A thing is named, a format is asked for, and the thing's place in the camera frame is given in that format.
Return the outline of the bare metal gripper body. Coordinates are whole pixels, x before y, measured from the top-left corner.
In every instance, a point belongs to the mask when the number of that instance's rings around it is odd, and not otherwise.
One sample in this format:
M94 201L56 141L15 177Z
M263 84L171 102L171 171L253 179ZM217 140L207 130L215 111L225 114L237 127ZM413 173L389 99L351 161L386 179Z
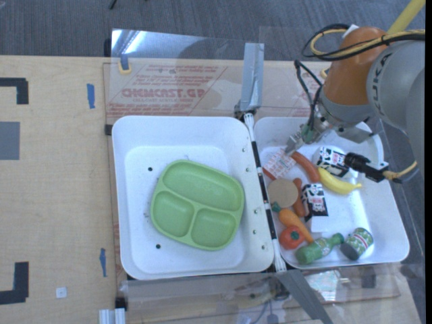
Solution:
M300 126L300 132L303 132L305 144L318 142L332 128L329 121L323 117L314 117L312 120Z

